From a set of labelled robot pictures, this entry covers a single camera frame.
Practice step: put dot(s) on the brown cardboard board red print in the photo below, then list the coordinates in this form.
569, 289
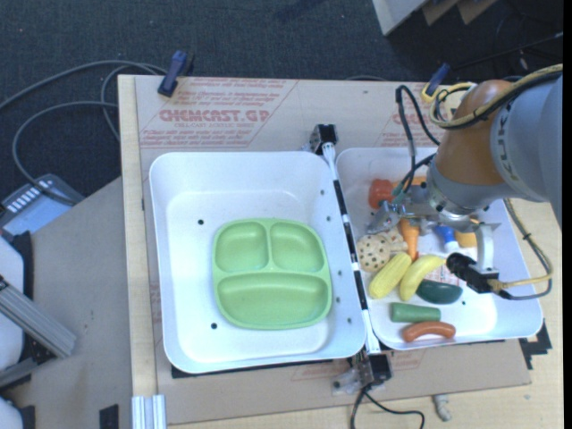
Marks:
232, 114

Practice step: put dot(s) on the yellow banana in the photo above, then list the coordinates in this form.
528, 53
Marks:
418, 275

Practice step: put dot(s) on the orange toy bread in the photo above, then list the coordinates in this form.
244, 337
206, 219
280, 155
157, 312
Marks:
467, 238

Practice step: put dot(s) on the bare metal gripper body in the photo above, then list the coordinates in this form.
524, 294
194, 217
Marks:
422, 204

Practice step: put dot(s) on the black cylinder on white bracket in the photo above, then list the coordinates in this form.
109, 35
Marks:
473, 275

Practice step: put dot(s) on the white packet with red print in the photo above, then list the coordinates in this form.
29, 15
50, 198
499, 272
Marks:
447, 276

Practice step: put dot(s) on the yellow toy corn cob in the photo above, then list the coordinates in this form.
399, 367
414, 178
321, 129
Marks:
389, 275

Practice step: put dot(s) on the red-orange toy pepper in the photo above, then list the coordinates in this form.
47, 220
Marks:
380, 192

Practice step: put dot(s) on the blue and white bottle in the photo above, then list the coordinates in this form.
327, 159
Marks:
447, 236

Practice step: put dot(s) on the orange toy carrot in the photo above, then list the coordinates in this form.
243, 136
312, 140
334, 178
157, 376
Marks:
410, 237

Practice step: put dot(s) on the thin black and white rod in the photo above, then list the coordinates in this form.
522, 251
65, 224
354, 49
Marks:
357, 280

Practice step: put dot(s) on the white plastic tray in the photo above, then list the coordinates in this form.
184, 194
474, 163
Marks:
187, 262
482, 320

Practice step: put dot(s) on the orange toy sausage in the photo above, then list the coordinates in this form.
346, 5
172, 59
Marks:
429, 331

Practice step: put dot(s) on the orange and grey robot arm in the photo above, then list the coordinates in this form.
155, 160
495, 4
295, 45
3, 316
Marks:
473, 150

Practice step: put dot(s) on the green toy cucumber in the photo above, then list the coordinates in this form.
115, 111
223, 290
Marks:
413, 313

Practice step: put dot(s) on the dark green toy avocado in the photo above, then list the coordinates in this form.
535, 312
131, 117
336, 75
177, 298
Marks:
440, 293

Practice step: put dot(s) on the beige dotted biscuit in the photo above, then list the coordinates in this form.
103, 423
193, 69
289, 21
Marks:
373, 253

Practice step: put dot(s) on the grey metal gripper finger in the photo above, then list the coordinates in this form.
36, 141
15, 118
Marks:
389, 206
379, 222

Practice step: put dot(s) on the green divided plate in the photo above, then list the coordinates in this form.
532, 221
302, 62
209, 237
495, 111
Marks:
272, 293

